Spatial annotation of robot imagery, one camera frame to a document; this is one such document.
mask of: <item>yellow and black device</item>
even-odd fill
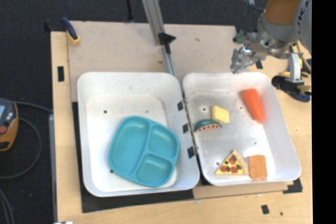
[[[7,151],[13,146],[18,126],[15,102],[0,98],[0,151]]]

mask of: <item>red button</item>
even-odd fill
[[[7,127],[4,125],[0,126],[0,134],[4,134],[6,132],[7,132]]]

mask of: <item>white tray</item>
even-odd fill
[[[89,72],[79,78],[77,90],[83,181],[90,193],[98,197],[159,193],[191,189],[198,183],[196,156],[188,154],[193,147],[192,135],[189,129],[183,130],[188,120],[185,110],[178,106],[183,101],[181,85],[174,76],[160,72]],[[113,134],[131,115],[165,125],[180,140],[174,173],[159,188],[145,187],[110,172],[107,155]]]
[[[243,102],[241,92],[249,88],[259,93],[266,115],[263,124],[251,117]],[[211,119],[214,105],[229,111],[230,123],[222,124],[220,129],[194,133],[202,174],[211,184],[284,182],[299,177],[301,166],[267,76],[259,72],[191,73],[184,78],[183,89],[193,126],[200,120]],[[267,180],[252,180],[248,175],[215,175],[232,150],[246,160],[254,154],[265,155]]]

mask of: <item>black floor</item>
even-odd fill
[[[141,0],[130,0],[136,23],[146,23]],[[264,7],[267,0],[255,0]],[[234,25],[254,30],[257,12],[241,0],[161,0],[165,24]],[[49,32],[62,31],[61,18],[128,22],[126,0],[0,0],[0,98],[29,102],[52,109]],[[0,179],[15,223],[53,223],[53,197],[49,146],[49,113],[19,105],[19,116],[29,120],[41,134],[41,155],[29,172]],[[20,121],[17,139],[7,152],[0,152],[0,177],[16,174],[33,163],[38,139],[33,129]],[[0,202],[0,223],[6,213]]]

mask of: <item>pizza slice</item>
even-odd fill
[[[215,175],[248,175],[248,166],[244,158],[236,151],[232,151],[230,155],[222,162],[215,172]]]

